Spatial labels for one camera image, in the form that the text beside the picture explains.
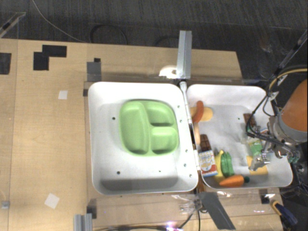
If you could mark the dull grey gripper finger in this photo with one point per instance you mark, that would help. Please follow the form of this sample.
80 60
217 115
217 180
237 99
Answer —
265 158
255 164

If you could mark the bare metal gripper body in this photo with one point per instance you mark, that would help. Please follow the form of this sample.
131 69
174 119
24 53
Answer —
276 143

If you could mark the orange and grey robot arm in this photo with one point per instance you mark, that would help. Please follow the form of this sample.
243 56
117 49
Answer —
294 105

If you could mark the yellow flat block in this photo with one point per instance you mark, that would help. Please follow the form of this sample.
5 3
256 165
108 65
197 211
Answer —
262 170

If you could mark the green and white packet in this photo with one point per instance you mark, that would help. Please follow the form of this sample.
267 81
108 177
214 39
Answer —
255 148

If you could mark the green pea pod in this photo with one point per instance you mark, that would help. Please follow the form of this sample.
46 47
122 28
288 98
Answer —
227 165

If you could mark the orange carrot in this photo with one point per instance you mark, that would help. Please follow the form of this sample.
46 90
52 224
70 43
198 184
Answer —
232 181

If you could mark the yellow banana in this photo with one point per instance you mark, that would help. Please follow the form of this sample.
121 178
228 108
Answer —
218 160

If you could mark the brown chocolate bar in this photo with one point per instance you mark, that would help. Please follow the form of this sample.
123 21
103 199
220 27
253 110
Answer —
247 120
205 143

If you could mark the white carton with red print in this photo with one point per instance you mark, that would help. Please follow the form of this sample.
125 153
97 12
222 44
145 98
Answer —
207 163

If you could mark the white plastic tray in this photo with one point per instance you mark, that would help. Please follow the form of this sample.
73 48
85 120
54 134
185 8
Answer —
106 141
228 119

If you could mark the tan bread stick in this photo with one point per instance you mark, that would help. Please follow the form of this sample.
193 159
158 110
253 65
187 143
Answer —
197 133

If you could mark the tan bread bun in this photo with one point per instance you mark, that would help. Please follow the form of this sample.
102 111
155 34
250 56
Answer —
208 114

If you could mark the orange red sausage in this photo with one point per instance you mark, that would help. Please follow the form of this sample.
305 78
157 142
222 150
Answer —
198 111

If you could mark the green divided plate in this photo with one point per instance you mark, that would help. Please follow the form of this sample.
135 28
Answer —
134 129

